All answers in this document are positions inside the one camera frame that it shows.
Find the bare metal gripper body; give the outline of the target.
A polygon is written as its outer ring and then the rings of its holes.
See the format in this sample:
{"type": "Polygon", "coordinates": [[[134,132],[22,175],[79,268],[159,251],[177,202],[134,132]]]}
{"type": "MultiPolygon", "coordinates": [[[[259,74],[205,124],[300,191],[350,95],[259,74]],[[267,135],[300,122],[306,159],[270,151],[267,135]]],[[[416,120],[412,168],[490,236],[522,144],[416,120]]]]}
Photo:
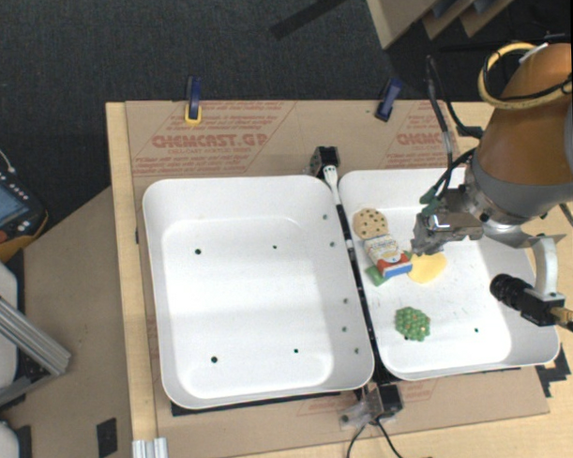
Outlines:
{"type": "Polygon", "coordinates": [[[429,190],[419,198],[423,206],[415,217],[416,242],[435,243],[477,240],[484,236],[484,225],[496,205],[474,187],[429,190]]]}

